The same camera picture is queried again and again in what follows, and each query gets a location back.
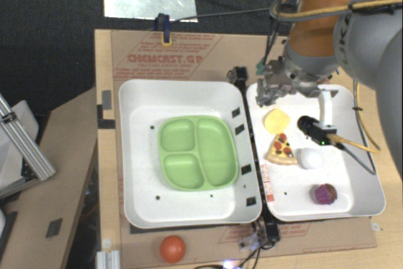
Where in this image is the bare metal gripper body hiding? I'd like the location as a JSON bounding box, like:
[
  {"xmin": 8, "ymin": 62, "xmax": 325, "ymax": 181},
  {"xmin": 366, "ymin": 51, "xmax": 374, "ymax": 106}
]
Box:
[{"xmin": 257, "ymin": 57, "xmax": 321, "ymax": 98}]

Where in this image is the thin black rod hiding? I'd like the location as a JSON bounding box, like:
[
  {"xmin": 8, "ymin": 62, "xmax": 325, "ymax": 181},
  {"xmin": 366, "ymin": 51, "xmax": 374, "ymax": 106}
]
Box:
[{"xmin": 237, "ymin": 82, "xmax": 272, "ymax": 225}]

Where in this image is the orange ball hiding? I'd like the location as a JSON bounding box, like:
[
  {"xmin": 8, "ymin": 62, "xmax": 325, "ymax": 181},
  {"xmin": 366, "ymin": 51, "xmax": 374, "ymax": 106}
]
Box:
[{"xmin": 159, "ymin": 234, "xmax": 187, "ymax": 264}]

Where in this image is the black block with thin wires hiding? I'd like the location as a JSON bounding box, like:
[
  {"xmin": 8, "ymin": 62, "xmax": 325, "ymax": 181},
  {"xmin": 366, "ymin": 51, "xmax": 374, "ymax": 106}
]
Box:
[
  {"xmin": 227, "ymin": 66, "xmax": 250, "ymax": 86},
  {"xmin": 263, "ymin": 219, "xmax": 281, "ymax": 244}
]

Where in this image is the black cylinder on white bracket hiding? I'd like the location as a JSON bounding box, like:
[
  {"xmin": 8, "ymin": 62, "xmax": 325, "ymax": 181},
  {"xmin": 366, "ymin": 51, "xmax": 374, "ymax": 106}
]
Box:
[{"xmin": 297, "ymin": 89, "xmax": 339, "ymax": 147}]

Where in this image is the green divided plate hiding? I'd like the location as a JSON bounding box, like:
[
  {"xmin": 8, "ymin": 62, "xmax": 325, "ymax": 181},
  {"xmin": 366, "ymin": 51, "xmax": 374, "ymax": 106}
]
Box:
[{"xmin": 157, "ymin": 115, "xmax": 239, "ymax": 192}]

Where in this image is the white plastic tray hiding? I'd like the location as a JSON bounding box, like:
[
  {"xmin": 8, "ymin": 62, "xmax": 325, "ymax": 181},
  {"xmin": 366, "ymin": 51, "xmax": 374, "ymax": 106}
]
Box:
[
  {"xmin": 246, "ymin": 81, "xmax": 387, "ymax": 222},
  {"xmin": 118, "ymin": 78, "xmax": 263, "ymax": 229}
]

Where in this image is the toy pizza slice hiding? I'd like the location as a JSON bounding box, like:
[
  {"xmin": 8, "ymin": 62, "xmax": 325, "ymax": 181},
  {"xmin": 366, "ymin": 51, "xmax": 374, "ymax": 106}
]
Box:
[{"xmin": 265, "ymin": 132, "xmax": 298, "ymax": 166}]

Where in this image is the white and red packet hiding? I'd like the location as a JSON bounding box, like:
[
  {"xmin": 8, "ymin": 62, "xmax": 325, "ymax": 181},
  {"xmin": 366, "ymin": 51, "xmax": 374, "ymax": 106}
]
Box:
[{"xmin": 259, "ymin": 163, "xmax": 275, "ymax": 203}]

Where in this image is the white egg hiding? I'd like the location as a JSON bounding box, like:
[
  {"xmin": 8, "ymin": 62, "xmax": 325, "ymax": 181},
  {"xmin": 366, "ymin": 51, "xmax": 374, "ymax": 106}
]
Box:
[{"xmin": 297, "ymin": 147, "xmax": 323, "ymax": 170}]

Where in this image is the purple cupcake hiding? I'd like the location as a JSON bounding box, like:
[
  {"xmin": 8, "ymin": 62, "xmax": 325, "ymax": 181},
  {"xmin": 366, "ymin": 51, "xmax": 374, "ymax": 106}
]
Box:
[{"xmin": 310, "ymin": 183, "xmax": 339, "ymax": 207}]

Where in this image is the brown cardboard board red print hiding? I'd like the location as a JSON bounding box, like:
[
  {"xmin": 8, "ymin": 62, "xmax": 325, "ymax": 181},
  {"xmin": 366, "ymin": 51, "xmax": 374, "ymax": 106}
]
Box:
[{"xmin": 110, "ymin": 29, "xmax": 378, "ymax": 269}]

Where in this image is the yellow potato chip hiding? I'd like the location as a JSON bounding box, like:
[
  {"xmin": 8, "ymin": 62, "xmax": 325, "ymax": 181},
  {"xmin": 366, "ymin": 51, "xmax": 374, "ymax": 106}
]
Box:
[{"xmin": 263, "ymin": 108, "xmax": 291, "ymax": 135}]

